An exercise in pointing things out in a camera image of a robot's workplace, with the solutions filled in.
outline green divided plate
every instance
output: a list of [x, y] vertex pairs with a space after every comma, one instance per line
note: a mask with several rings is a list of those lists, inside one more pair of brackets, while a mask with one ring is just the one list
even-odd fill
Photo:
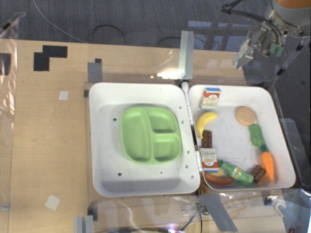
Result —
[[182, 146], [176, 117], [157, 107], [127, 109], [121, 118], [121, 142], [126, 157], [139, 164], [172, 161]]

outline orange carrot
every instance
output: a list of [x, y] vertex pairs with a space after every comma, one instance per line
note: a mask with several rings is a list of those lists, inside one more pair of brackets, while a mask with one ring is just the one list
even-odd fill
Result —
[[271, 181], [274, 180], [274, 164], [272, 154], [265, 151], [261, 154], [261, 160]]

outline green bottle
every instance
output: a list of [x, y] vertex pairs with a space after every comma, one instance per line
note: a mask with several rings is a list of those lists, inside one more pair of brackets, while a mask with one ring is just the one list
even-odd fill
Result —
[[226, 174], [240, 182], [245, 187], [249, 187], [254, 180], [254, 177], [236, 165], [229, 165], [223, 160], [218, 162], [218, 166], [225, 170]]

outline toy banana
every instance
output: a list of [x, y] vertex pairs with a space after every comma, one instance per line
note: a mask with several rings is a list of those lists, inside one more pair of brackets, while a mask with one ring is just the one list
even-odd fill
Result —
[[208, 122], [214, 120], [216, 117], [217, 117], [217, 114], [215, 112], [212, 112], [212, 111], [206, 112], [199, 117], [199, 119], [195, 125], [195, 129], [196, 129], [197, 133], [199, 134], [200, 139], [203, 138], [202, 134], [203, 134], [203, 130], [204, 130], [205, 125]]

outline bottle cap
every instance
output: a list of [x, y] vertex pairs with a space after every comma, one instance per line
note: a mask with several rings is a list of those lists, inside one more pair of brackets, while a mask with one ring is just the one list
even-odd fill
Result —
[[223, 161], [223, 160], [219, 160], [218, 166], [219, 166], [219, 167], [222, 167], [223, 164], [224, 164], [224, 161]]

